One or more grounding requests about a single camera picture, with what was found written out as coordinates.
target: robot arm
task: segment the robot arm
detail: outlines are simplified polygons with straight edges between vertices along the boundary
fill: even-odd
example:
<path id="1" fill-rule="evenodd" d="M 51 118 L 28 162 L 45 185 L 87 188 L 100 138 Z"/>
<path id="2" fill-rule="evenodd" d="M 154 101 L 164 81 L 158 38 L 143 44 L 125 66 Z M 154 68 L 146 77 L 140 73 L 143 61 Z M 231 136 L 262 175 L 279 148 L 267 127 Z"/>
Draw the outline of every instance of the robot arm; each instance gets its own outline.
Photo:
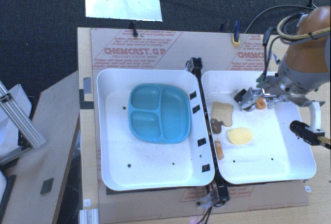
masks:
<path id="1" fill-rule="evenodd" d="M 327 6 L 317 8 L 306 16 L 297 14 L 284 18 L 277 26 L 277 33 L 290 46 L 279 63 L 278 72 L 274 76 L 267 76 L 266 59 L 266 69 L 257 79 L 257 87 L 244 89 L 234 98 L 240 108 L 246 111 L 252 111 L 260 97 L 265 98 L 268 108 L 273 108 L 282 101 L 309 107 L 311 125 L 294 121 L 290 129 L 307 143 L 324 145 L 327 148 L 330 148 L 330 141 L 324 137 L 319 127 L 320 106 L 324 102 L 310 101 L 306 94 L 330 81 L 330 13 L 330 6 Z M 300 21 L 296 35 L 289 35 L 286 32 L 287 23 L 298 17 Z"/>

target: white tray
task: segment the white tray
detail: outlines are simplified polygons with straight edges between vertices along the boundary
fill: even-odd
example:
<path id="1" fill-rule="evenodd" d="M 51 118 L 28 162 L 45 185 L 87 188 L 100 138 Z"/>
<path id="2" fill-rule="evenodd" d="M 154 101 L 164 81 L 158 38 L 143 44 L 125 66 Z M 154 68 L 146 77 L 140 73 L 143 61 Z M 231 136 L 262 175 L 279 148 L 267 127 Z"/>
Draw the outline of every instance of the white tray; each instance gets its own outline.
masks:
<path id="1" fill-rule="evenodd" d="M 190 100 L 191 131 L 178 144 L 156 144 L 135 137 L 128 120 L 129 96 L 143 83 L 173 85 Z M 101 139 L 101 174 L 117 191 L 202 186 L 215 175 L 199 85 L 184 70 L 106 69 L 97 77 Z M 195 114 L 192 108 L 200 106 Z"/>
<path id="2" fill-rule="evenodd" d="M 289 129 L 294 120 L 301 121 L 297 106 L 279 103 L 274 109 L 241 111 L 233 97 L 241 89 L 255 87 L 257 71 L 208 71 L 202 83 L 209 116 L 213 103 L 220 101 L 234 106 L 233 124 L 222 127 L 214 140 L 220 140 L 224 159 L 219 169 L 224 179 L 233 184 L 308 179 L 315 175 L 316 164 L 310 145 Z M 227 137 L 229 129 L 247 127 L 253 139 L 245 145 L 234 145 Z"/>

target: blue plate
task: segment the blue plate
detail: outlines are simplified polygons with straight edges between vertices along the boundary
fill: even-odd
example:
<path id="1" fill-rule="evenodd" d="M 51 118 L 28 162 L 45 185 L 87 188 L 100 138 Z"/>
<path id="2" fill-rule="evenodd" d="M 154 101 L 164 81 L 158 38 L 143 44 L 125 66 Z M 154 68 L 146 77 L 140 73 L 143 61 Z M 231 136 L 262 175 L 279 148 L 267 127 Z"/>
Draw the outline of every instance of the blue plate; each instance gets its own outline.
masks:
<path id="1" fill-rule="evenodd" d="M 190 133 L 191 113 L 187 95 L 163 84 L 141 84 L 129 99 L 129 125 L 139 139 L 178 143 Z"/>

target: blue clamp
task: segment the blue clamp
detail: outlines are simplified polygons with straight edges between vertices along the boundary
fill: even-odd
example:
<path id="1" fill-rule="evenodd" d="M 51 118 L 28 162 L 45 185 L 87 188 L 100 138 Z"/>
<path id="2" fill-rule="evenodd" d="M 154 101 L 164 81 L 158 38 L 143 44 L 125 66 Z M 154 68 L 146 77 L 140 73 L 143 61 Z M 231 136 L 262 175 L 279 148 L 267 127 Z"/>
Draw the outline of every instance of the blue clamp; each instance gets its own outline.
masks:
<path id="1" fill-rule="evenodd" d="M 238 21 L 236 21 L 234 24 L 232 43 L 240 44 L 240 23 Z"/>

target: dark floor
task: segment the dark floor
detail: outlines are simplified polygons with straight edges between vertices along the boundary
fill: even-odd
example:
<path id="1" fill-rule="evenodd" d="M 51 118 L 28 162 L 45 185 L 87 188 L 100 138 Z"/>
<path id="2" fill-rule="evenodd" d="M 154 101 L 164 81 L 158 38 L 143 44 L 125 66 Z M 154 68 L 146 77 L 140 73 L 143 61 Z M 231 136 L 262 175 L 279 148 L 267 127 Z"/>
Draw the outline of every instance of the dark floor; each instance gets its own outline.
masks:
<path id="1" fill-rule="evenodd" d="M 232 29 L 235 20 L 239 20 L 244 32 L 264 9 L 283 4 L 307 6 L 308 1 L 160 0 L 163 22 L 138 21 L 137 26 L 217 32 L 222 22 L 228 21 L 228 29 Z M 330 5 L 330 0 L 313 2 L 317 6 Z M 249 32 L 264 33 L 284 16 L 299 11 L 302 9 L 274 9 L 257 19 Z M 29 96 L 37 97 L 77 70 L 77 27 L 127 28 L 128 25 L 129 21 L 124 20 L 86 18 L 85 0 L 0 0 L 0 80 L 7 88 L 21 83 Z"/>

